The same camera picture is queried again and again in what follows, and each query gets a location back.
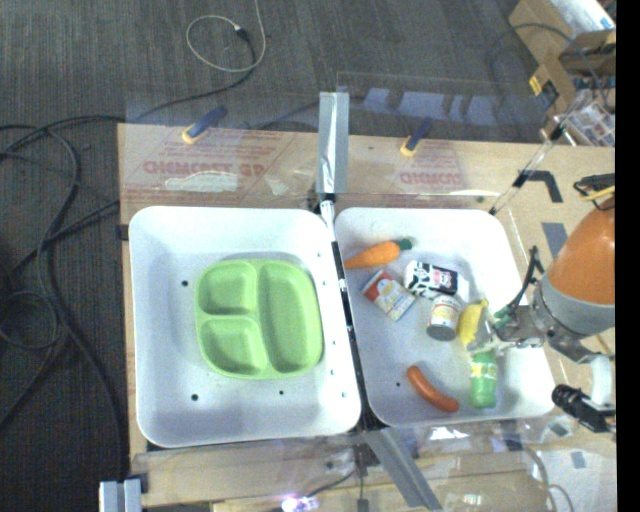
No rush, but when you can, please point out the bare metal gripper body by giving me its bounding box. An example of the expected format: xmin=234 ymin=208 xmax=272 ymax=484
xmin=495 ymin=304 xmax=601 ymax=364

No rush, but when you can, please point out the yellow banana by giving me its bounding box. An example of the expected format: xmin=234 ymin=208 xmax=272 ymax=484
xmin=456 ymin=298 xmax=490 ymax=348

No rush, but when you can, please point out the green bottle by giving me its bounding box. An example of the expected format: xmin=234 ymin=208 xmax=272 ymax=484
xmin=468 ymin=349 xmax=500 ymax=410

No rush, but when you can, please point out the small white and orange can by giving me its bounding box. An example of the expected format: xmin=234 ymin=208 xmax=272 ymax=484
xmin=425 ymin=294 xmax=463 ymax=343

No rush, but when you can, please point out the orange sausage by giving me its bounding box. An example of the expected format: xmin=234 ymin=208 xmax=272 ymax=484
xmin=405 ymin=364 xmax=461 ymax=414

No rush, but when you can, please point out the black and white milk carton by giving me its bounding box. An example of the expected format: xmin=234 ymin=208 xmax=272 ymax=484
xmin=402 ymin=259 xmax=471 ymax=302

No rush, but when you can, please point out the orange and white carton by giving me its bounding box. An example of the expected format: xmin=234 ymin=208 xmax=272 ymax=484
xmin=360 ymin=269 xmax=418 ymax=323

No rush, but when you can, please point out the white plastic tray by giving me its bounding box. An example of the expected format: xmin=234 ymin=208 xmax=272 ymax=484
xmin=127 ymin=204 xmax=363 ymax=449
xmin=333 ymin=206 xmax=558 ymax=429

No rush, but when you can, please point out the orange carrot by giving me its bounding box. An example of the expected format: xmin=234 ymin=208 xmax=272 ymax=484
xmin=343 ymin=237 xmax=415 ymax=271

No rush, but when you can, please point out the green divided plate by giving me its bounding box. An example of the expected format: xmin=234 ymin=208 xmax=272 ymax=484
xmin=194 ymin=258 xmax=325 ymax=380

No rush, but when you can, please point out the brown cardboard board, red print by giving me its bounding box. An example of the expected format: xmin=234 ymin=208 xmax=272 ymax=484
xmin=116 ymin=122 xmax=616 ymax=507

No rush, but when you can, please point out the black cylinder on white bracket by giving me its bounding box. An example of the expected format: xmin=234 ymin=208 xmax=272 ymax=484
xmin=551 ymin=352 xmax=616 ymax=434

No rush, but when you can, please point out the black block with thin wires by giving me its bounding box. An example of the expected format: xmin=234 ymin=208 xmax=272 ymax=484
xmin=351 ymin=442 xmax=374 ymax=474

